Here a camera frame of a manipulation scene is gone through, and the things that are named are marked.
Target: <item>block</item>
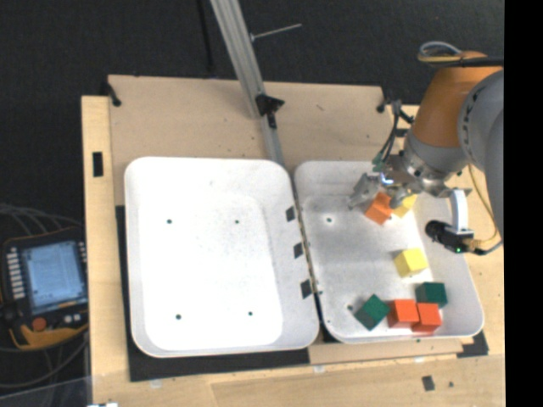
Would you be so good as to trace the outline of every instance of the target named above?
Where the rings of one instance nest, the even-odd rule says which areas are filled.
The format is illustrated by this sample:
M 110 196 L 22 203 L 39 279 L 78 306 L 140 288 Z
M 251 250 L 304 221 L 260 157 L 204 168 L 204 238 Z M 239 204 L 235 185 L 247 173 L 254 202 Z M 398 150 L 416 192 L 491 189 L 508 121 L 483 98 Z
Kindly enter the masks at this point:
M 390 199 L 391 197 L 388 194 L 378 192 L 366 209 L 366 217 L 382 225 L 392 215 Z
M 433 333 L 443 324 L 436 303 L 417 303 L 417 310 L 419 322 L 413 326 L 414 332 Z
M 428 261 L 420 248 L 408 248 L 394 258 L 401 277 L 415 275 L 428 268 Z
M 412 298 L 398 298 L 390 302 L 387 315 L 390 328 L 410 329 L 419 322 L 417 302 Z
M 441 309 L 447 304 L 445 284 L 441 282 L 424 282 L 415 289 L 419 303 L 436 303 Z
M 411 196 L 404 198 L 404 200 L 401 201 L 401 205 L 394 209 L 393 214 L 397 215 L 398 217 L 403 217 L 409 211 L 411 211 L 411 208 L 413 208 L 413 205 L 415 204 L 416 200 L 417 200 L 416 194 L 412 194 Z
M 367 330 L 373 330 L 390 312 L 390 307 L 373 294 L 355 313 L 355 318 L 364 325 Z

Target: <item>red button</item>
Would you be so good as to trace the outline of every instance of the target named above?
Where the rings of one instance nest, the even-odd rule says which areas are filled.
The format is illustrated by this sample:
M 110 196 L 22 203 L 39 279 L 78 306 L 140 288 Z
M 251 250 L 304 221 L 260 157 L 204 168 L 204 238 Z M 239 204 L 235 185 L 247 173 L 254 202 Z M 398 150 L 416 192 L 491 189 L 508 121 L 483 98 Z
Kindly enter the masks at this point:
M 38 316 L 32 320 L 32 328 L 34 332 L 43 332 L 48 326 L 48 322 L 42 316 Z

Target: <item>white tray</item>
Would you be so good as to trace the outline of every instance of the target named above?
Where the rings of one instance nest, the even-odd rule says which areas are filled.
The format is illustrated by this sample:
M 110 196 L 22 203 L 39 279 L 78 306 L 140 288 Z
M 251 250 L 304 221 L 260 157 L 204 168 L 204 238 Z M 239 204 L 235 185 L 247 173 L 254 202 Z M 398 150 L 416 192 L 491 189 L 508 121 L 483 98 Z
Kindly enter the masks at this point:
M 291 181 L 268 160 L 125 173 L 132 335 L 155 357 L 304 348 L 319 330 Z
M 443 325 L 435 337 L 470 337 L 484 322 L 483 310 L 463 255 L 446 250 L 426 236 L 430 220 L 451 223 L 448 199 L 427 194 L 417 197 L 403 218 L 384 225 L 369 220 L 360 208 L 349 210 L 347 201 L 368 162 L 312 161 L 295 172 L 301 218 L 308 241 L 324 323 L 344 343 L 420 337 L 411 329 L 389 328 L 386 318 L 371 331 L 354 316 L 372 294 L 383 301 L 415 298 L 422 282 L 443 282 L 448 304 L 441 309 Z M 407 248 L 421 248 L 429 268 L 402 278 L 393 257 Z

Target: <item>red block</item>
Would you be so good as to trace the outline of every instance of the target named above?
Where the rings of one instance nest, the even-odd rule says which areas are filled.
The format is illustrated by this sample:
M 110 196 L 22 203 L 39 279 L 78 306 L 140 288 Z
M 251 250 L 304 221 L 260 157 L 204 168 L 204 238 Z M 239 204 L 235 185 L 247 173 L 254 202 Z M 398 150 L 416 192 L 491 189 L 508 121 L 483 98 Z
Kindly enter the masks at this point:
M 392 209 L 390 208 L 391 197 L 388 194 L 378 192 L 375 199 L 366 210 L 366 217 L 376 221 L 379 225 L 382 225 L 392 215 Z
M 417 309 L 420 321 L 413 326 L 414 332 L 433 333 L 443 323 L 436 303 L 417 303 Z
M 391 328 L 412 328 L 414 324 L 419 322 L 417 303 L 410 298 L 399 298 L 392 301 L 387 319 Z

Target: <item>wooden table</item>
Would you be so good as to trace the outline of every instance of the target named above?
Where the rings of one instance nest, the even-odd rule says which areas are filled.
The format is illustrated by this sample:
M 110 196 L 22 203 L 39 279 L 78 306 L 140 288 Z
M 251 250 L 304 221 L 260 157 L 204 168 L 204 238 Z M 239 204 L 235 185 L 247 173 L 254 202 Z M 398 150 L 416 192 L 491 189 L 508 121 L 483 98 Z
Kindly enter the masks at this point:
M 266 152 L 237 81 L 112 75 L 109 83 L 120 107 L 107 97 L 81 99 L 93 402 L 115 401 L 121 407 L 505 404 L 502 248 L 467 256 L 484 308 L 488 354 L 457 356 L 480 337 L 362 345 L 318 339 L 309 348 L 309 365 L 131 382 L 115 220 L 115 206 L 124 201 L 124 168 L 143 155 L 265 158 Z M 390 129 L 389 114 L 375 109 L 383 96 L 378 86 L 269 82 L 266 92 L 286 102 L 277 119 L 290 173 L 311 159 L 369 160 Z M 96 167 L 99 158 L 103 170 Z M 484 183 L 482 174 L 476 179 Z M 451 185 L 473 186 L 467 173 Z M 470 227 L 488 236 L 490 218 L 475 192 L 468 206 Z M 434 390 L 425 388 L 423 377 L 432 380 Z

